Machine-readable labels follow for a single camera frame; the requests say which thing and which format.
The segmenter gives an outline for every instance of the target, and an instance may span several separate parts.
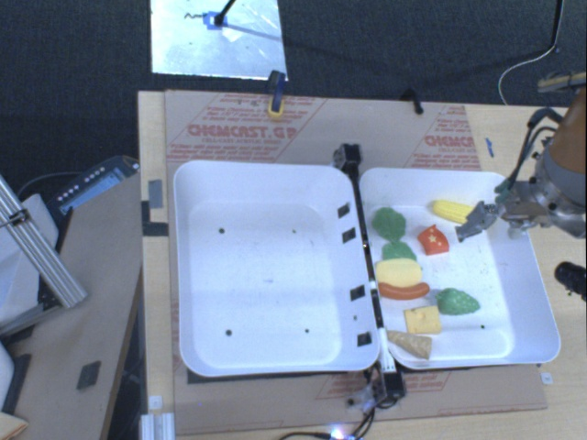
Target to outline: hinged tray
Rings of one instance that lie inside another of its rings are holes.
[[[180,349],[204,376],[361,370],[379,354],[349,179],[193,161],[175,174]]]
[[[559,334],[527,236],[507,224],[457,243],[454,224],[429,210],[435,199],[492,200],[499,175],[472,171],[373,169],[360,181],[371,255],[377,208],[407,221],[403,238],[432,292],[410,302],[381,299],[388,329],[405,330],[403,310],[434,304],[458,287],[479,312],[441,315],[430,360],[390,345],[412,369],[540,363]],[[198,160],[174,178],[180,349],[203,376],[361,370],[377,359],[378,337],[360,224],[349,178],[328,166]],[[426,257],[415,239],[436,224],[451,244]]]

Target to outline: cardboard sheet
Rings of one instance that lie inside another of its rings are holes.
[[[361,171],[376,166],[480,169],[464,106],[286,97],[283,117],[266,115],[262,94],[167,92],[169,223],[172,176],[188,160],[329,164],[342,143],[359,143]],[[171,263],[175,231],[170,225]],[[362,373],[206,379],[179,355],[177,269],[171,265],[173,369],[178,435],[357,422],[347,401]],[[535,366],[406,373],[407,396],[378,420],[498,413],[547,407]]]

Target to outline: yellow toy food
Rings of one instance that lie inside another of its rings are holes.
[[[436,215],[446,218],[451,222],[464,224],[467,221],[467,215],[472,212],[474,207],[451,201],[434,201],[432,203],[432,212]]]
[[[375,277],[394,287],[412,287],[422,281],[422,268],[413,259],[386,259],[375,264]]]
[[[432,338],[427,335],[413,335],[400,331],[387,331],[387,338],[409,352],[413,356],[430,359],[432,351]]]
[[[404,311],[405,325],[410,334],[440,334],[440,313],[437,306],[422,306]]]

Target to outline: toy sausage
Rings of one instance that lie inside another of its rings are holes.
[[[389,283],[379,282],[379,294],[393,300],[413,300],[430,292],[430,286],[425,282],[417,283],[412,287],[395,287]]]

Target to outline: black clamp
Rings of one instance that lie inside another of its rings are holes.
[[[332,161],[335,168],[346,174],[354,170],[358,173],[361,162],[360,146],[348,143],[341,145],[332,155]]]
[[[283,114],[283,92],[285,91],[285,73],[272,71],[267,81],[267,93],[271,95],[267,113],[270,117],[279,117]]]
[[[0,224],[0,228],[4,228],[5,226],[19,226],[22,225],[24,223],[26,223],[26,221],[30,220],[30,213],[27,209],[21,209],[18,212],[10,215],[8,217],[8,220],[2,224]]]
[[[554,271],[554,277],[562,283],[569,293],[578,293],[584,301],[587,301],[586,272],[583,266],[571,262],[561,262]]]

